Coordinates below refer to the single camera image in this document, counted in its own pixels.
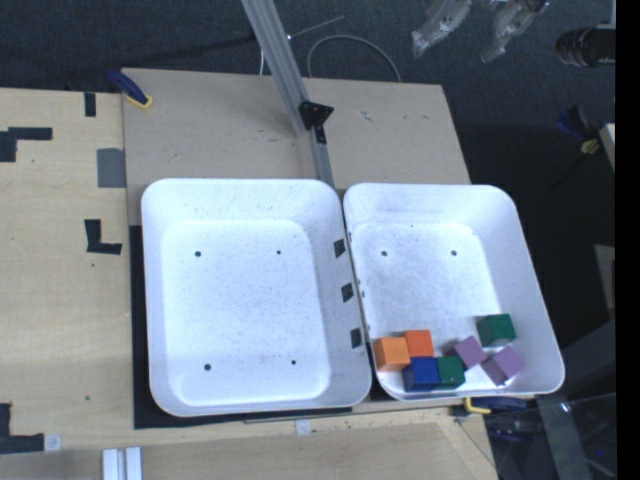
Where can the black cylinder on white bracket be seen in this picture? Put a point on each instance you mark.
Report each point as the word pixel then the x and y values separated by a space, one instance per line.
pixel 582 46

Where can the blue cube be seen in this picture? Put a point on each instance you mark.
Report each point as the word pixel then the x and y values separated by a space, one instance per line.
pixel 424 372

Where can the green cube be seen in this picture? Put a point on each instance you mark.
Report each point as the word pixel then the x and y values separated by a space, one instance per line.
pixel 496 328
pixel 451 369

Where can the orange cube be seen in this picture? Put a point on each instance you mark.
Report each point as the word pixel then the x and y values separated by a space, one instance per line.
pixel 420 342
pixel 391 353

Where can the purple cube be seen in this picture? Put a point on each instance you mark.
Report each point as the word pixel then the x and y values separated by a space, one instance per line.
pixel 471 350
pixel 505 363

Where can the white plastic tray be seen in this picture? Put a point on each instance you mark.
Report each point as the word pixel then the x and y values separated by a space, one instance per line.
pixel 240 308
pixel 425 278

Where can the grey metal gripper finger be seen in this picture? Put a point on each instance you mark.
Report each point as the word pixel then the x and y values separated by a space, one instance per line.
pixel 510 28
pixel 442 20

